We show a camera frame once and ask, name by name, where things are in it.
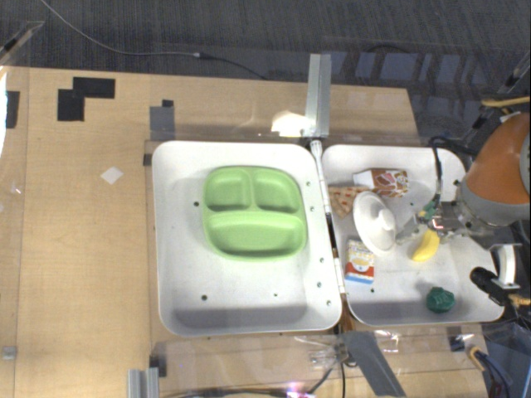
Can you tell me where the white plastic tray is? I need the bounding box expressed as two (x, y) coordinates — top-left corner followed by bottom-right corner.
(321, 143), (507, 328)
(151, 139), (343, 338)

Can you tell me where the pizza slice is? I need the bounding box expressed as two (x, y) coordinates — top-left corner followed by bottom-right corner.
(327, 184), (370, 220)

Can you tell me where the green divided plate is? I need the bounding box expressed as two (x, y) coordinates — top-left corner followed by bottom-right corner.
(202, 165), (309, 260)

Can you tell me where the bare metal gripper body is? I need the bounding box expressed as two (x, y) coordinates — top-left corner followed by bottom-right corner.
(417, 201), (475, 240)

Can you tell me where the brown and white carton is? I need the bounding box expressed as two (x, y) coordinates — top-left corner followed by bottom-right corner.
(352, 167), (412, 199)

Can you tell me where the green broccoli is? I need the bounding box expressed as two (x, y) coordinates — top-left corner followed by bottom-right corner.
(426, 286), (456, 315)

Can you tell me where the black cylinder on white bracket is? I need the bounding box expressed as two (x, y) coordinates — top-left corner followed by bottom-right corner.
(470, 242), (522, 307)

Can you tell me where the white bowl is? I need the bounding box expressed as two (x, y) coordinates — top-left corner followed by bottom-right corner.
(352, 190), (399, 257)

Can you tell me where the red and yellow packet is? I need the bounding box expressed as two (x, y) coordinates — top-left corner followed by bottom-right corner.
(343, 238), (376, 284)

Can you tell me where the yellow banana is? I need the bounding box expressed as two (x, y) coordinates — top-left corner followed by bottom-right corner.
(411, 229), (441, 263)

